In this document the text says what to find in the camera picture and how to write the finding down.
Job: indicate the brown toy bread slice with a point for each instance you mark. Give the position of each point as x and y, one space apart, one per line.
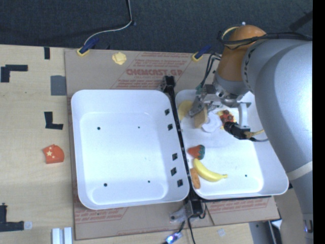
200 119

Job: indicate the yellow toy fruit wedge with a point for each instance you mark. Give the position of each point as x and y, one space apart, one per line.
183 109

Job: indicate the white toy fried egg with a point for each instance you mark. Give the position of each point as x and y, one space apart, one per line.
212 124

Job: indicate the white plastic tray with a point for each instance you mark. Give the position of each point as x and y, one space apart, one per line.
122 149
228 159

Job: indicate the brown cardboard board red print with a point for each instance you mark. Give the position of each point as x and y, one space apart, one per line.
142 70

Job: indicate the red toy strawberry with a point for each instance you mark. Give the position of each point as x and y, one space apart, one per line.
196 151

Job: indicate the orange toy carrot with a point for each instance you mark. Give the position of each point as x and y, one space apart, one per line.
195 179

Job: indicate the yellow toy biscuit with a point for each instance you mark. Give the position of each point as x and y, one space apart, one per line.
119 58

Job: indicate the toy pizza slice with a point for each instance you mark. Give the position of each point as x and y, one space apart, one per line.
226 116

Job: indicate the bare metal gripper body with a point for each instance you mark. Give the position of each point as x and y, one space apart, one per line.
212 93

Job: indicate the red wedge with yellow stars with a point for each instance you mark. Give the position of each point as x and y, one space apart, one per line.
53 154

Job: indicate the black cylinder on white bracket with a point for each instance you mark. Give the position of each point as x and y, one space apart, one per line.
236 129

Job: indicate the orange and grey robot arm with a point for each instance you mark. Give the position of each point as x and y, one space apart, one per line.
279 90

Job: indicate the thin black rod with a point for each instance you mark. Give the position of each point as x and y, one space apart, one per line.
180 133

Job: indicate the yellow banana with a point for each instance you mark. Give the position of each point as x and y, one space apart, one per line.
207 173

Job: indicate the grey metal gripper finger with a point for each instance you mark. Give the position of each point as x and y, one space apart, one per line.
210 107
196 108

